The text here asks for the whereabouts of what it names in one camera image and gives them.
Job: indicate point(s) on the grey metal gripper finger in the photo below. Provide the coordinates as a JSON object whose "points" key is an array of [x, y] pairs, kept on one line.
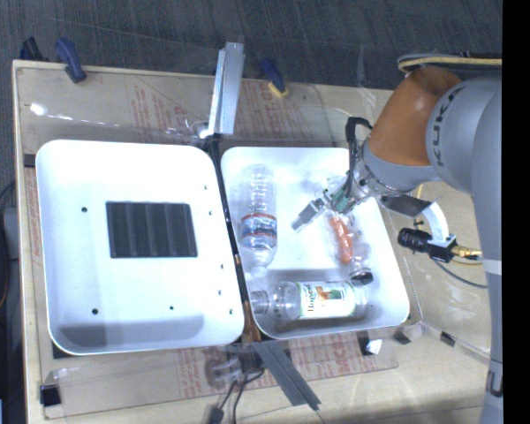
{"points": [[307, 215]]}

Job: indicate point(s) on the clear bottle orange label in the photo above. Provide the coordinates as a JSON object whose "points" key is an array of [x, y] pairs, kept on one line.
{"points": [[344, 243]]}

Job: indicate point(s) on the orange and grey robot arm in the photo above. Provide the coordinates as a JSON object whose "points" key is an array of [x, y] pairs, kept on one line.
{"points": [[464, 122]]}

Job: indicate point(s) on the white plastic tray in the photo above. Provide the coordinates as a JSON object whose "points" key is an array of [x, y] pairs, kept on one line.
{"points": [[132, 294], [305, 254]]}

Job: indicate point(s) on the black cylinder on white bracket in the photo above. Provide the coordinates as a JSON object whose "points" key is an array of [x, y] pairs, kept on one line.
{"points": [[426, 241]]}

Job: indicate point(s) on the clear bottle blue red label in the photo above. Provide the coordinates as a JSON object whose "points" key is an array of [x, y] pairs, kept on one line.
{"points": [[258, 219]]}

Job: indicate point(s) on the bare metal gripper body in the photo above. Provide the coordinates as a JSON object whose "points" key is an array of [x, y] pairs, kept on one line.
{"points": [[358, 188]]}

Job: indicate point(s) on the black ribbed rectangular panel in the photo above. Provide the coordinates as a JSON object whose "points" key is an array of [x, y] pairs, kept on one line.
{"points": [[151, 229]]}

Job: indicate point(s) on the brown cardboard board red print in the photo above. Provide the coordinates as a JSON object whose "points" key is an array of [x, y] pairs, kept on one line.
{"points": [[159, 104]]}

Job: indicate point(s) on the clear bottle green white label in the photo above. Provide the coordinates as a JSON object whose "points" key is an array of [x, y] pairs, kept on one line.
{"points": [[318, 300]]}

